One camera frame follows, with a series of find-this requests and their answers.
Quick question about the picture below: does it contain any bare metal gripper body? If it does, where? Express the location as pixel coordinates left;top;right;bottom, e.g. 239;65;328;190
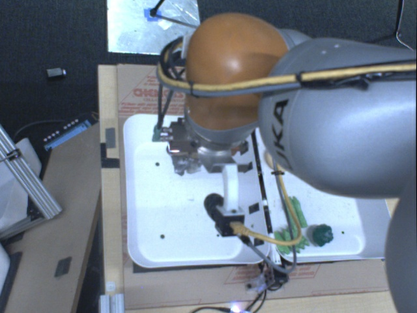
166;117;244;173

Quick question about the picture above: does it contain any thin black and white rod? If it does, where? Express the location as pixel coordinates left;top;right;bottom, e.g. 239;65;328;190
251;134;281;264

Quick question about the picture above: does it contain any light green toy vegetable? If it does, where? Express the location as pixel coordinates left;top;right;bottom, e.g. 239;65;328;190
288;195;309;230
272;228;310;256

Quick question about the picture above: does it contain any brown cardboard board red print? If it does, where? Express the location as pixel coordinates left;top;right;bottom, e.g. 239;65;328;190
116;63;401;311

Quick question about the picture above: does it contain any small black block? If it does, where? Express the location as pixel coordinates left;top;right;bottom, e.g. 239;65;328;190
46;67;68;80

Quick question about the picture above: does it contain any dark green toy broccoli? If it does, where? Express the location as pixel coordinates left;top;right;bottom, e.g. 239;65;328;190
307;223;334;248

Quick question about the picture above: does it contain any black cylinder on white bracket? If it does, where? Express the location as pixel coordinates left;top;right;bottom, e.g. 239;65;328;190
203;164;246;238

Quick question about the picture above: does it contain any black block with thin wires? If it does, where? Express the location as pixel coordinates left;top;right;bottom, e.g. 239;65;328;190
246;261;290;293

